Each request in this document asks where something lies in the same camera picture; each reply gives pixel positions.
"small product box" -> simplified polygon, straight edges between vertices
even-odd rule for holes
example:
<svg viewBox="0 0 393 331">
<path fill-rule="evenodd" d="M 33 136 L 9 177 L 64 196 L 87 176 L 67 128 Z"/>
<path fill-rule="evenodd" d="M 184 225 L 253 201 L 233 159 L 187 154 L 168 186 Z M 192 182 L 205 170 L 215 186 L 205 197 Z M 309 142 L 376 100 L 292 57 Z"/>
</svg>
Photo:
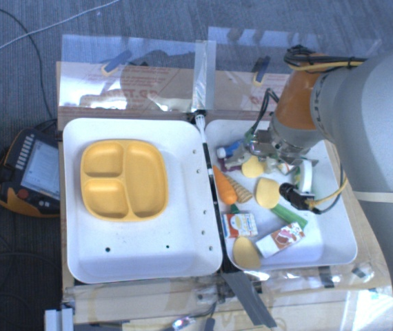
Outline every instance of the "small product box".
<svg viewBox="0 0 393 331">
<path fill-rule="evenodd" d="M 223 214 L 223 230 L 226 238 L 253 237 L 258 234 L 252 213 Z"/>
<path fill-rule="evenodd" d="M 259 239 L 256 246 L 263 257 L 267 258 L 297 243 L 304 237 L 305 234 L 300 225 L 293 222 Z"/>
</svg>

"yellow cable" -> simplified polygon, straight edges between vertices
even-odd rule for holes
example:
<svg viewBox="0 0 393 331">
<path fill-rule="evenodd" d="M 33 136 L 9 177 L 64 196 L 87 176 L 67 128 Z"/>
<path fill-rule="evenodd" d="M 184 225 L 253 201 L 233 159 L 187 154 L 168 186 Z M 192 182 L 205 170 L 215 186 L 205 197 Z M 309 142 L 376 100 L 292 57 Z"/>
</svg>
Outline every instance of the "yellow cable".
<svg viewBox="0 0 393 331">
<path fill-rule="evenodd" d="M 345 180 L 343 181 L 341 187 L 338 190 L 336 190 L 335 192 L 333 192 L 331 195 L 328 195 L 327 197 L 324 197 L 323 199 L 320 199 L 320 200 L 307 200 L 308 208 L 313 209 L 317 205 L 320 205 L 321 203 L 324 203 L 324 202 L 332 199 L 333 197 L 336 197 L 337 195 L 339 195 L 343 191 L 343 189 L 345 189 L 345 186 L 347 185 L 347 183 L 348 183 L 348 179 L 346 177 Z"/>
<path fill-rule="evenodd" d="M 339 68 L 342 66 L 359 66 L 363 62 L 362 61 L 339 61 L 336 63 L 315 63 L 313 65 L 306 65 L 306 66 L 295 66 L 288 64 L 288 66 L 295 70 L 295 71 L 312 71 L 318 69 L 326 69 L 326 68 Z"/>
</svg>

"yellow divided plate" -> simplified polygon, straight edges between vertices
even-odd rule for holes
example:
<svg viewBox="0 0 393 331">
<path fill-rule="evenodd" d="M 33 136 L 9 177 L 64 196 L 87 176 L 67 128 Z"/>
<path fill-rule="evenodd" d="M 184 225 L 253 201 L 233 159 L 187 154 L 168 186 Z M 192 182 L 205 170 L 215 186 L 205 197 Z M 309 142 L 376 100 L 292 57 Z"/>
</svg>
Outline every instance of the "yellow divided plate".
<svg viewBox="0 0 393 331">
<path fill-rule="evenodd" d="M 94 142 L 83 152 L 80 173 L 85 207 L 100 219 L 152 219 L 168 204 L 163 156 L 148 142 Z"/>
</svg>

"orange carrot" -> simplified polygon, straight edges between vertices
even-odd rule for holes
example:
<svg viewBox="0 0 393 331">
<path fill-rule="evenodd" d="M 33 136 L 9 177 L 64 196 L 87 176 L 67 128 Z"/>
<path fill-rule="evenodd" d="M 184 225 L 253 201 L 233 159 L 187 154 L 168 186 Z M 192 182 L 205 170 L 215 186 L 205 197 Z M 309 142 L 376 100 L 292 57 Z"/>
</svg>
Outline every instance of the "orange carrot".
<svg viewBox="0 0 393 331">
<path fill-rule="evenodd" d="M 238 200 L 235 189 L 232 184 L 228 181 L 225 175 L 220 171 L 218 167 L 213 166 L 213 174 L 215 177 L 216 190 L 218 191 L 219 198 L 226 205 L 232 205 Z"/>
</svg>

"device screen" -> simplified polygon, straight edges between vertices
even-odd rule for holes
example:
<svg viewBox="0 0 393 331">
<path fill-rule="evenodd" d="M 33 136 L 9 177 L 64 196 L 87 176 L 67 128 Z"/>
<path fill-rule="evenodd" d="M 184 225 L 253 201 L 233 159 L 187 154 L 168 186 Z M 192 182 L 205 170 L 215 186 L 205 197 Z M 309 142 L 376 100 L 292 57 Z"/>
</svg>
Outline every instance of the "device screen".
<svg viewBox="0 0 393 331">
<path fill-rule="evenodd" d="M 60 200 L 58 149 L 36 140 L 21 185 Z"/>
</svg>

